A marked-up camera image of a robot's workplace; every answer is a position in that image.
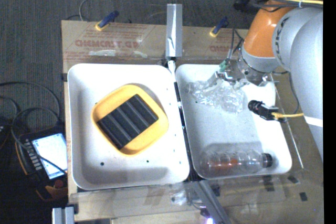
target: bottle cap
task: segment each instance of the bottle cap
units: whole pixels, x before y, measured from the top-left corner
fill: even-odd
[[[262,153],[262,167],[267,168],[271,167],[273,165],[273,158],[270,154],[268,153]]]

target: clear plastic piece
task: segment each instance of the clear plastic piece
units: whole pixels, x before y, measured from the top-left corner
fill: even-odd
[[[201,174],[206,176],[246,175],[271,167],[273,158],[256,150],[233,153],[205,151],[201,154],[200,165]]]
[[[231,86],[222,79],[217,80],[213,86],[208,81],[196,81],[189,82],[185,91],[195,98],[196,103],[237,114],[243,110],[245,94],[242,86],[239,83]]]

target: clear plastic bottle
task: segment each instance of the clear plastic bottle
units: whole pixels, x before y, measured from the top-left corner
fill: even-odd
[[[256,150],[233,153],[205,151],[201,154],[200,168],[203,177],[254,174],[273,165],[268,153]]]

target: white plastic tray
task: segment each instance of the white plastic tray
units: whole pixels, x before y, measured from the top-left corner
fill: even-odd
[[[292,166],[292,160],[280,123],[266,121],[247,108],[250,100],[263,101],[268,106],[275,105],[274,83],[268,83],[265,87],[253,84],[244,86],[245,108],[235,115],[195,103],[192,95],[185,91],[188,82],[206,81],[215,71],[218,71],[216,65],[181,65],[176,70],[191,157],[197,173],[203,178],[214,179],[200,172],[200,153],[206,148],[229,152],[254,148],[270,153],[275,159],[272,167],[244,176],[287,172]]]
[[[169,129],[139,155],[124,157],[91,122],[96,102],[125,84],[144,88],[161,105]],[[68,72],[72,176],[85,190],[173,184],[189,174],[171,73],[157,65],[78,64]]]

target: brown packing tape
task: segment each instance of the brown packing tape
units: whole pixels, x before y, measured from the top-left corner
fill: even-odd
[[[165,58],[164,25],[111,23],[104,31],[96,22],[61,22],[63,72],[78,63],[155,64]],[[183,27],[183,60],[217,60],[221,62],[231,45],[232,29],[223,28],[217,37],[211,28]],[[239,30],[245,36],[246,30]],[[239,39],[235,36],[234,45]]]

